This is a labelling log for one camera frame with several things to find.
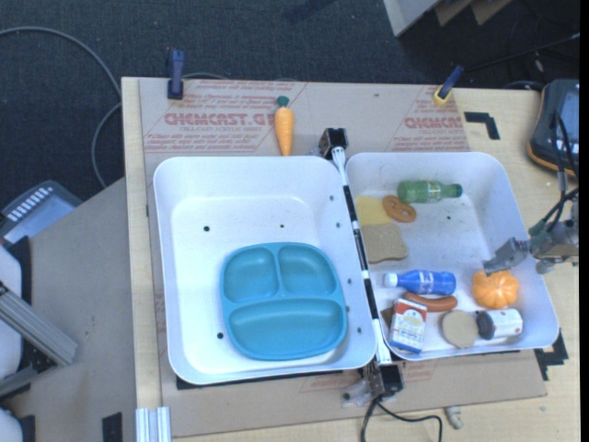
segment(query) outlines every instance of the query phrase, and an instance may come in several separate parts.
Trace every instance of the orange carrot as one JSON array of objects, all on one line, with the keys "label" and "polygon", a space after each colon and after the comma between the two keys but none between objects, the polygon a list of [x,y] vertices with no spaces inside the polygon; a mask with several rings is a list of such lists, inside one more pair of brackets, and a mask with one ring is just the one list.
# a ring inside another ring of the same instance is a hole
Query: orange carrot
[{"label": "orange carrot", "polygon": [[295,114],[287,107],[289,102],[287,97],[280,96],[276,101],[278,102],[278,110],[274,113],[274,129],[276,130],[278,146],[283,156],[290,156],[291,147],[293,146]]}]

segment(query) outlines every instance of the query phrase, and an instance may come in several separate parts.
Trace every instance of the blue tray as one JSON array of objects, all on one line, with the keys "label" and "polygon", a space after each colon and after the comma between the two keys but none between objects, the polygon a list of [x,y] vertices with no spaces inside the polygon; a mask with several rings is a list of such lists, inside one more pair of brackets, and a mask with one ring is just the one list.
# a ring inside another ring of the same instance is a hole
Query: blue tray
[{"label": "blue tray", "polygon": [[227,333],[244,355],[292,360],[335,348],[347,331],[346,305],[325,253],[297,242],[248,246],[221,270]]}]

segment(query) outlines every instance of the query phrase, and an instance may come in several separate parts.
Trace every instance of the pumpkin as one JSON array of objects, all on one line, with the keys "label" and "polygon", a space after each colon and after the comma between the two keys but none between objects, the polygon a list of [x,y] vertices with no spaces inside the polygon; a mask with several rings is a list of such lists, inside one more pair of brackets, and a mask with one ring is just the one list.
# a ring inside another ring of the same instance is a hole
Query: pumpkin
[{"label": "pumpkin", "polygon": [[515,302],[519,282],[508,271],[500,271],[487,276],[483,270],[472,276],[472,296],[481,306],[502,309]]}]

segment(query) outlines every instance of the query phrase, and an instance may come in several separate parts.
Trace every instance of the hot dog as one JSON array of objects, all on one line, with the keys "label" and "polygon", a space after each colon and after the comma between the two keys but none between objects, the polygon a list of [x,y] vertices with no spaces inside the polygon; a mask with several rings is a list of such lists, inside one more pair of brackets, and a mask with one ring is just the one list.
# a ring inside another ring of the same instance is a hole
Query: hot dog
[{"label": "hot dog", "polygon": [[408,291],[403,293],[403,297],[409,301],[415,301],[415,303],[424,305],[430,312],[449,311],[450,309],[454,309],[458,304],[458,300],[452,296],[442,298],[426,298]]}]

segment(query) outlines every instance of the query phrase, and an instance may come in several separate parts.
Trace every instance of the white plastic tub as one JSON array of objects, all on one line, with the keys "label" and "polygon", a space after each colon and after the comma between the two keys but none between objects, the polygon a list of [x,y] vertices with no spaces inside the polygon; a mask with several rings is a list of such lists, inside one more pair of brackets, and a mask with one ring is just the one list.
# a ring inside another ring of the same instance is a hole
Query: white plastic tub
[{"label": "white plastic tub", "polygon": [[[167,348],[196,385],[358,368],[375,353],[362,270],[338,171],[318,157],[174,157],[154,176]],[[224,260],[252,245],[322,250],[340,279],[347,331],[334,349],[293,360],[250,358],[231,343],[220,297]]]},{"label": "white plastic tub", "polygon": [[[396,194],[402,180],[439,180],[463,187],[460,198],[413,204],[416,220],[398,223],[409,254],[400,261],[370,265],[378,308],[390,308],[405,291],[384,288],[385,272],[426,269],[455,274],[456,309],[471,313],[484,310],[470,293],[473,273],[507,239],[528,237],[502,165],[494,157],[476,152],[362,153],[352,157],[346,169],[354,198]],[[477,339],[474,346],[458,349],[441,333],[443,313],[428,313],[422,351],[415,354],[395,347],[391,350],[407,360],[425,360],[551,345],[558,337],[559,324],[544,279],[536,272],[535,260],[528,257],[511,272],[520,284],[512,308],[518,309],[524,320],[524,330],[518,336]],[[381,327],[387,336],[388,326],[382,316]]]}]

